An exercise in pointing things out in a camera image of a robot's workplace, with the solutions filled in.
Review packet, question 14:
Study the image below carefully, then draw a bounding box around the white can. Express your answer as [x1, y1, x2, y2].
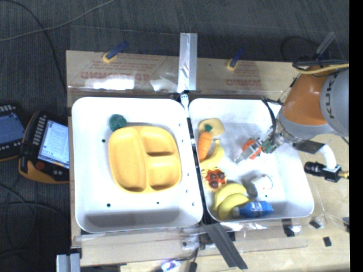
[250, 173, 273, 194]

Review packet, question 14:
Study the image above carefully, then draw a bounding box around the white plastic tray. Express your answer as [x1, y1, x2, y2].
[188, 97, 315, 224]
[70, 96, 204, 234]

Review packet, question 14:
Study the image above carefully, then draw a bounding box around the thin black and white rod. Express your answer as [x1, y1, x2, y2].
[180, 93, 208, 224]

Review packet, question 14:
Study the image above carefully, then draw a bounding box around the beige biscuit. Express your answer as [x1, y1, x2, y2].
[197, 117, 225, 138]

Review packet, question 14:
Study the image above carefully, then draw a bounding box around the blue bottle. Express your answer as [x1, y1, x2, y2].
[231, 200, 275, 219]

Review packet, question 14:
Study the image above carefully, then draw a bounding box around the yellow banana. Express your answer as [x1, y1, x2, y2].
[200, 139, 225, 169]
[212, 182, 247, 212]
[218, 193, 251, 221]

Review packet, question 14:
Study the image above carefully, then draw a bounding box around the green broccoli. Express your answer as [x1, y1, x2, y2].
[109, 113, 128, 132]

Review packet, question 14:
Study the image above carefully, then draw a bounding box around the grey oval object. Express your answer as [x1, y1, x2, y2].
[244, 181, 259, 199]

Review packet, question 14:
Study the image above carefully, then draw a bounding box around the brown cardboard board, red print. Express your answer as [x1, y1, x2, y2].
[65, 50, 350, 267]

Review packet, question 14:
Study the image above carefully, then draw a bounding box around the pizza slice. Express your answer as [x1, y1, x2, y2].
[200, 166, 227, 193]

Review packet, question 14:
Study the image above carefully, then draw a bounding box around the orange and white packet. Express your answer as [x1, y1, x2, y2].
[241, 138, 263, 160]

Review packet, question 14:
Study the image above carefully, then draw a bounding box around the orange carrot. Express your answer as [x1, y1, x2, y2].
[197, 124, 213, 162]

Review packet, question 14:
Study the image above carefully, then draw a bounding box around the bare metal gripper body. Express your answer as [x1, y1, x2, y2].
[257, 131, 288, 154]

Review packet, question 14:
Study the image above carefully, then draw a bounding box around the black cylinder on white bracket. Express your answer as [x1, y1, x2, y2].
[303, 143, 343, 183]

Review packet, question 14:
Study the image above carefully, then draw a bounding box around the yellow divided plate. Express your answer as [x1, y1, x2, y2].
[107, 125, 183, 193]

